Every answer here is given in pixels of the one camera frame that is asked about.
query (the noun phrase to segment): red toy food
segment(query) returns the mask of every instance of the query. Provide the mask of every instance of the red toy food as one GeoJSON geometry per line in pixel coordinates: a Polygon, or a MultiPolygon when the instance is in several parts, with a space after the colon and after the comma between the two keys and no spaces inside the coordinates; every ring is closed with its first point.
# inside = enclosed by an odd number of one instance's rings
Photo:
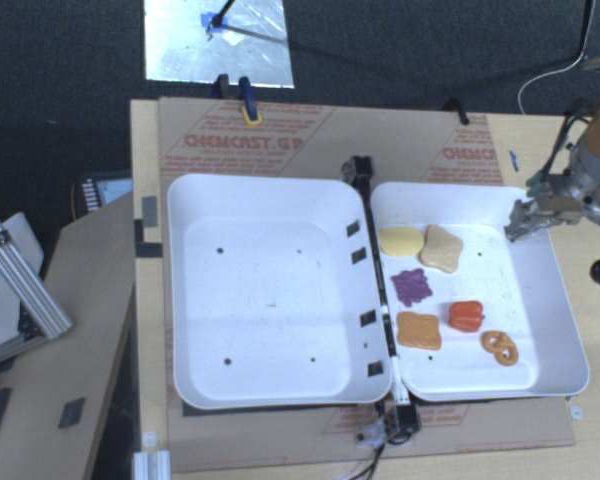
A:
{"type": "Polygon", "coordinates": [[[477,300],[456,302],[449,308],[449,325],[464,332],[476,332],[482,325],[482,304],[477,300]]]}

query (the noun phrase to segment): metal plate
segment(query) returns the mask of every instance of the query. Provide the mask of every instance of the metal plate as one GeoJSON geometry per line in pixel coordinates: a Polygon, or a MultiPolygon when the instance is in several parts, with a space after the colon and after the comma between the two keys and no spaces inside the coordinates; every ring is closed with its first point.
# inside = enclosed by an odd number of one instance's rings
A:
{"type": "Polygon", "coordinates": [[[227,0],[145,0],[145,58],[149,80],[293,88],[282,0],[236,0],[226,28],[206,26],[227,0]]]}

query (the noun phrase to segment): wooden table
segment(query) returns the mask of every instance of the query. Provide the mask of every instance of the wooden table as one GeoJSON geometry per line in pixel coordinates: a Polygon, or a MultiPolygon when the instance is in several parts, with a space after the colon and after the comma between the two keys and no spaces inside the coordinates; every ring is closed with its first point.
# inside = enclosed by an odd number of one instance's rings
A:
{"type": "MultiPolygon", "coordinates": [[[[523,187],[548,157],[562,119],[488,115],[494,147],[504,183],[523,187]],[[509,152],[515,152],[519,171],[512,166],[509,152]]],[[[573,130],[573,139],[579,130],[573,130]]],[[[155,141],[141,137],[157,136],[158,105],[152,101],[132,103],[133,172],[136,190],[135,217],[142,217],[142,194],[160,194],[155,165],[160,162],[155,141]]],[[[145,229],[146,242],[161,241],[162,223],[145,229]]],[[[582,410],[583,418],[573,421],[575,447],[548,448],[382,460],[378,480],[457,479],[457,478],[600,478],[600,287],[589,278],[589,268],[600,259],[600,228],[583,221],[578,226],[551,230],[557,260],[582,337],[591,369],[587,389],[568,403],[582,410]]],[[[161,313],[163,283],[157,262],[141,258],[137,262],[138,344],[140,367],[141,429],[143,449],[168,449],[165,382],[164,314],[161,313]]],[[[360,471],[364,463],[335,462],[284,467],[174,474],[175,480],[267,480],[285,478],[345,479],[360,471]]]]}

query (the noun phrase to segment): white tray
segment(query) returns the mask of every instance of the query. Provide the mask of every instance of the white tray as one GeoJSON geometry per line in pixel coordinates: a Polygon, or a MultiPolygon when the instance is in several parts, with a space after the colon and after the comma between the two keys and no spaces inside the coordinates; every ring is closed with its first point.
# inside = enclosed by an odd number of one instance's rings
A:
{"type": "Polygon", "coordinates": [[[440,320],[438,351],[403,347],[400,375],[409,391],[430,401],[547,395],[582,391],[589,379],[580,336],[546,229],[509,242],[503,227],[524,191],[510,187],[385,183],[372,195],[378,230],[408,225],[423,233],[439,224],[464,242],[453,274],[423,267],[418,259],[381,254],[389,308],[435,315],[440,320]],[[424,268],[433,295],[405,307],[391,277],[424,268]],[[477,333],[449,327],[453,302],[479,300],[484,321],[477,333]],[[480,344],[486,330],[506,332],[520,358],[510,367],[498,364],[480,344]]]}
{"type": "Polygon", "coordinates": [[[386,394],[373,259],[351,187],[193,174],[172,184],[168,208],[174,379],[186,402],[363,403],[386,394]],[[354,263],[361,250],[366,258],[354,263]],[[369,311],[376,321],[362,326],[369,311]]]}

